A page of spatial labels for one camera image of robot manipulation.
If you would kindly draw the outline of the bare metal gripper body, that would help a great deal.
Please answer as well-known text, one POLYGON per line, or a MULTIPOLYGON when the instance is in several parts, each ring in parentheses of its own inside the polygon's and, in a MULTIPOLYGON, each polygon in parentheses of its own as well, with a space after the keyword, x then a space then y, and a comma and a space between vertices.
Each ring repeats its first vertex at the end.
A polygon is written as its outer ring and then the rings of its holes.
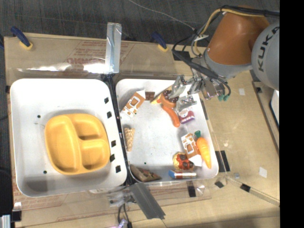
POLYGON ((210 100, 214 97, 223 100, 225 96, 225 87, 220 81, 207 77, 202 80, 201 92, 206 100, 210 100))

